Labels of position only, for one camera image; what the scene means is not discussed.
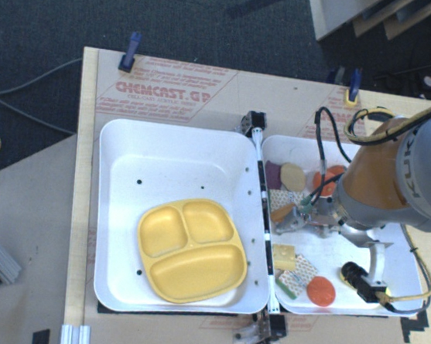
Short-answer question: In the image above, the orange red round disc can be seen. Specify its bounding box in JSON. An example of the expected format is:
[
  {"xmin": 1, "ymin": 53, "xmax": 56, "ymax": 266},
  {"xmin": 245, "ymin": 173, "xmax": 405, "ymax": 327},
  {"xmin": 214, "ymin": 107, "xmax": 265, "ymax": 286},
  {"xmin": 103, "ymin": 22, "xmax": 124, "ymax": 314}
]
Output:
[{"xmin": 304, "ymin": 274, "xmax": 339, "ymax": 309}]

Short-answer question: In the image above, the purple toy food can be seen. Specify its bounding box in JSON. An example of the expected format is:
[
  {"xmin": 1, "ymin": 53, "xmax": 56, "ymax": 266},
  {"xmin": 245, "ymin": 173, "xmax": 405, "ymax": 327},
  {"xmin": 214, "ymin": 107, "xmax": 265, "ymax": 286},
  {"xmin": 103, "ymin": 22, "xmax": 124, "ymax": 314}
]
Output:
[{"xmin": 262, "ymin": 159, "xmax": 286, "ymax": 191}]

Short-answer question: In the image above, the black block with wires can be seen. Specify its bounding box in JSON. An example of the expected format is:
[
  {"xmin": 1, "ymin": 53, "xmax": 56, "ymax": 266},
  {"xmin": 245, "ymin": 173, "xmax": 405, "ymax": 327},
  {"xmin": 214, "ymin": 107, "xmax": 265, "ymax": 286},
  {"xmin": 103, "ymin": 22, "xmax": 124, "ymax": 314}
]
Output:
[
  {"xmin": 238, "ymin": 109, "xmax": 269, "ymax": 140},
  {"xmin": 255, "ymin": 311, "xmax": 292, "ymax": 344}
]

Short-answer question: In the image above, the orange round toy food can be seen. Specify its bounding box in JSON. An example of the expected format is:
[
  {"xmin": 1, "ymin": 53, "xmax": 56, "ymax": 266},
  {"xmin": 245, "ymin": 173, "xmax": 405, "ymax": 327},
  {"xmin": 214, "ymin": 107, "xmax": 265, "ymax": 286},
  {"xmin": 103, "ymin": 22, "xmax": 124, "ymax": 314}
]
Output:
[{"xmin": 310, "ymin": 162, "xmax": 348, "ymax": 200}]

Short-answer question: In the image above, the yellow divided plate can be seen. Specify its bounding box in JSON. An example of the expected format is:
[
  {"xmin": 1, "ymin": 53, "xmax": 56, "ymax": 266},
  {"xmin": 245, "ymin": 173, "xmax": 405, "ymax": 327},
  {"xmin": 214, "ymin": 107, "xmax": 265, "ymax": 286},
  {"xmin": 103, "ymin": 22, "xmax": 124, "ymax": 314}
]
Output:
[{"xmin": 128, "ymin": 190, "xmax": 257, "ymax": 312}]

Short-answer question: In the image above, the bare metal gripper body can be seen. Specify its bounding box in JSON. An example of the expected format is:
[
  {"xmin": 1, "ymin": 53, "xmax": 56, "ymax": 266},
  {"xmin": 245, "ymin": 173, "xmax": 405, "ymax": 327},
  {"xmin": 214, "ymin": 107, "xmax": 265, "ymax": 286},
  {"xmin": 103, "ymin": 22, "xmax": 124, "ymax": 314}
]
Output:
[{"xmin": 299, "ymin": 193, "xmax": 349, "ymax": 233}]

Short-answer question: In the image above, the orange brown toy bread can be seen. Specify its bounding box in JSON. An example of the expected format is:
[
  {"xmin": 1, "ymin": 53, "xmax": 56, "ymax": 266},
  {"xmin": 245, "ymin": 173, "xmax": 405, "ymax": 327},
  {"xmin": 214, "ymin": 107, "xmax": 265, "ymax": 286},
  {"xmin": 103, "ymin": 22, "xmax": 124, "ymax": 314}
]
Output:
[{"xmin": 269, "ymin": 200, "xmax": 296, "ymax": 224}]

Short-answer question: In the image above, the patterned white packet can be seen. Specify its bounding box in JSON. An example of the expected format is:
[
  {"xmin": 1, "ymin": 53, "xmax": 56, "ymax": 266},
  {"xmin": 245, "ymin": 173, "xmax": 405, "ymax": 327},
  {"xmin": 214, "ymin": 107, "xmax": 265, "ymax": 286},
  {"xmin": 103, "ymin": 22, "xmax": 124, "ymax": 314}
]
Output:
[
  {"xmin": 275, "ymin": 252, "xmax": 321, "ymax": 300},
  {"xmin": 266, "ymin": 187, "xmax": 306, "ymax": 217}
]

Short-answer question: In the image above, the brown cardboard board red print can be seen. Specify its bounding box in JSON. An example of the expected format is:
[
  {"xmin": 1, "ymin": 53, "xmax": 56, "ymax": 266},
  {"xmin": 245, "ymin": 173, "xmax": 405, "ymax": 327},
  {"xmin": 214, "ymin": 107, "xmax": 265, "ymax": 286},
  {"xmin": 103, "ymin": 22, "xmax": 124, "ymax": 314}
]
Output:
[{"xmin": 61, "ymin": 49, "xmax": 431, "ymax": 344}]

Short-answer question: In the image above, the yellow cheese block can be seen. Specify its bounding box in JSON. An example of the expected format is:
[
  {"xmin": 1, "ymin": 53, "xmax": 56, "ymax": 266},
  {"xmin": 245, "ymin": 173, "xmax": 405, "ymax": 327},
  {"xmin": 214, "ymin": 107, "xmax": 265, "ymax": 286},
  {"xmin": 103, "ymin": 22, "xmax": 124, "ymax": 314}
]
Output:
[{"xmin": 269, "ymin": 242, "xmax": 299, "ymax": 272}]

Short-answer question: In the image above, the black cylinder on white bracket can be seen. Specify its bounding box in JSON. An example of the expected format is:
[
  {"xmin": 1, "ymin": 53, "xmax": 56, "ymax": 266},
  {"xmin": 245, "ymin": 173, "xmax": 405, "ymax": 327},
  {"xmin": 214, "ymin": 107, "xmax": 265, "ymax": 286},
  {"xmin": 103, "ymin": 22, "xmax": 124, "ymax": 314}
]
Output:
[{"xmin": 331, "ymin": 223, "xmax": 396, "ymax": 307}]

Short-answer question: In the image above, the tan oval biscuit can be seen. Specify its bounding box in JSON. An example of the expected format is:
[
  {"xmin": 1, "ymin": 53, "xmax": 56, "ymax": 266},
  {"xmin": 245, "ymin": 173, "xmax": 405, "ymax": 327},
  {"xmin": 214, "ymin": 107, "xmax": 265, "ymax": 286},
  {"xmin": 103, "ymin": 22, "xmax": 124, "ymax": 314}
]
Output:
[{"xmin": 277, "ymin": 162, "xmax": 309, "ymax": 193}]

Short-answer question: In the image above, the white plastic tray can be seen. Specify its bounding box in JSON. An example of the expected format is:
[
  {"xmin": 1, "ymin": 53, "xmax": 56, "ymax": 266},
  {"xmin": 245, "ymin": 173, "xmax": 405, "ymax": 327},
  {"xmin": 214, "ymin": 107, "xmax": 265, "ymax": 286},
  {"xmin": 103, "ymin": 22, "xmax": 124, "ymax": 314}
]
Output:
[
  {"xmin": 78, "ymin": 114, "xmax": 290, "ymax": 330},
  {"xmin": 241, "ymin": 133, "xmax": 431, "ymax": 331}
]

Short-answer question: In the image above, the thin black and white rod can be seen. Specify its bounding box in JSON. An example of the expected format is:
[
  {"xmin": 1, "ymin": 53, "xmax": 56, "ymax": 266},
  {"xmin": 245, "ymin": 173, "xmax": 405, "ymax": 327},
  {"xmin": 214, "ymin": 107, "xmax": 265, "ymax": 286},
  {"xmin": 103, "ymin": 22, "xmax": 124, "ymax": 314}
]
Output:
[{"xmin": 230, "ymin": 127, "xmax": 303, "ymax": 315}]

